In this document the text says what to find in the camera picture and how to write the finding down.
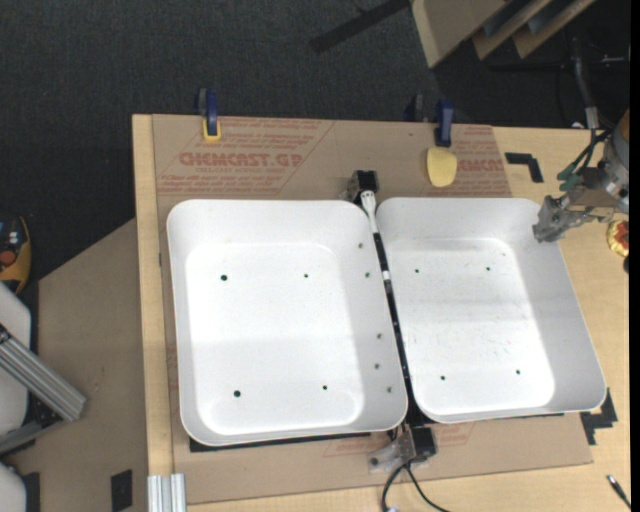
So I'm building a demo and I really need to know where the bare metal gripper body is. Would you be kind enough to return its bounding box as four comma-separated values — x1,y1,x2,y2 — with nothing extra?
565,165,631,222

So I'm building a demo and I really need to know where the yellow and red round item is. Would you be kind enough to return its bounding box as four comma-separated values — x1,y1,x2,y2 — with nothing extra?
605,219,631,259

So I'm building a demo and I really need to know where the thin black and white rod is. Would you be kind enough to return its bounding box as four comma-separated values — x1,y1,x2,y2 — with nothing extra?
360,190,417,432

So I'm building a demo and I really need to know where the black block with thin wires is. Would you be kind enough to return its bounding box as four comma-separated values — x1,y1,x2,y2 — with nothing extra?
339,169,380,202
367,424,439,474

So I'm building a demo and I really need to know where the brown cardboard board red print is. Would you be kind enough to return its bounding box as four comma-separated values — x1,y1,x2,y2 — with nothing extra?
149,113,596,505

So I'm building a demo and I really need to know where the pale yellow bread slice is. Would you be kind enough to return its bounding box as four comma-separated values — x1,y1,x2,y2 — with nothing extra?
425,146,459,189

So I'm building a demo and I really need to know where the white plastic tray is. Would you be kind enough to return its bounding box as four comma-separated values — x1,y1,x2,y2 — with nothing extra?
374,196,608,425
165,198,410,447

